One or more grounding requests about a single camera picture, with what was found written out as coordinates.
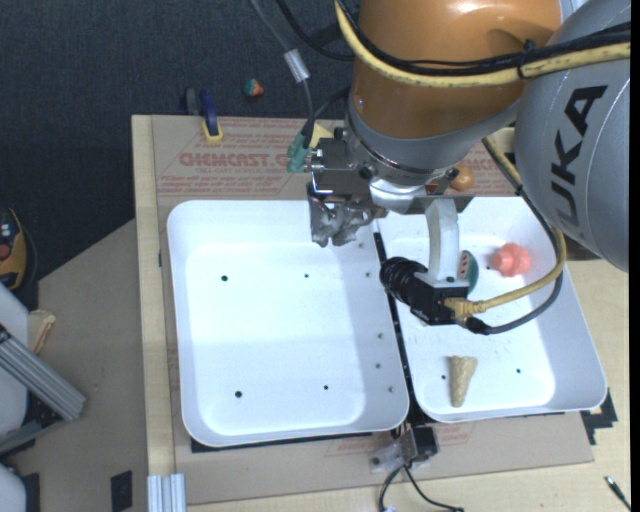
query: yellow and black tool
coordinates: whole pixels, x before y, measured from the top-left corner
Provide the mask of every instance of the yellow and black tool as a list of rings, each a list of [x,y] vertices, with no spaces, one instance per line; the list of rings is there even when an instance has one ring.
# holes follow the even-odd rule
[[[0,283],[9,290],[22,284],[27,271],[27,241],[11,208],[0,205]]]

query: cardboard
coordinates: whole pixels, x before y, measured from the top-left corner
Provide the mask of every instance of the cardboard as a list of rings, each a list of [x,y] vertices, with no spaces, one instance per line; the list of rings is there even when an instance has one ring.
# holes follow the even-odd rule
[[[206,141],[201,120],[153,116],[160,259],[174,423],[176,470],[184,473],[190,505],[379,485],[384,472],[370,464],[389,433],[310,440],[219,451],[193,451],[180,414],[180,376],[166,220],[190,199],[304,199],[305,174],[287,174],[286,150],[304,124],[299,119],[220,118],[223,139]],[[331,130],[341,124],[326,121]],[[475,174],[474,195],[511,195],[484,147],[463,160]],[[579,413],[433,425],[440,452],[416,478],[444,478],[584,463],[593,455]]]

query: cable tie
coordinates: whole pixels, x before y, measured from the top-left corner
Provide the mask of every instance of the cable tie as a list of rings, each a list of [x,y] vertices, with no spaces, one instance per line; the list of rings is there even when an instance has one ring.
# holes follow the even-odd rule
[[[309,70],[307,69],[307,66],[305,66],[302,56],[297,48],[284,53],[283,57],[297,83],[309,79],[311,75],[309,74]]]
[[[531,51],[535,49],[535,47],[536,47],[536,42],[533,39],[527,39],[524,42],[524,46],[522,48],[522,57],[520,58],[520,64],[518,64],[518,67],[516,68],[516,70],[518,71],[518,76],[522,80],[527,79],[527,77],[524,76],[524,74],[522,73],[522,66],[526,64],[525,60],[527,59],[527,56],[531,53]]]

